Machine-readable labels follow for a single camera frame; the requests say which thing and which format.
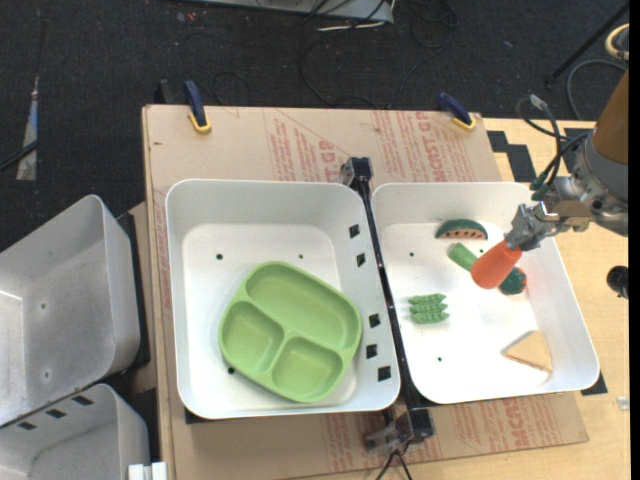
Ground thin black rod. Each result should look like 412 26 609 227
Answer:
355 180 420 415

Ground black block with wires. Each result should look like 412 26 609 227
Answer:
363 406 436 455
340 156 374 189

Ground tan bread slice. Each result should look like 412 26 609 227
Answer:
500 329 555 375

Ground brown cardboard board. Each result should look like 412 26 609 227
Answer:
141 103 590 480

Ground green divided plate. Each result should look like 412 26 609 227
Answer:
216 260 364 404

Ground light green toy vegetable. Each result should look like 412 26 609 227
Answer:
446 242 484 273

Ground watermelon slice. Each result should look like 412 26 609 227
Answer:
434 218 489 242

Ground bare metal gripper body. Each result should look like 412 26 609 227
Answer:
535 174 630 238

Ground green pea pods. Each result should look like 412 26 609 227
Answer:
406 292 451 326

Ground orange carrot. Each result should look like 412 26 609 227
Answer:
470 240 524 291

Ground white plastic tray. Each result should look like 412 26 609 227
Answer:
0 382 152 480
164 177 402 421
370 181 601 406
0 193 142 428

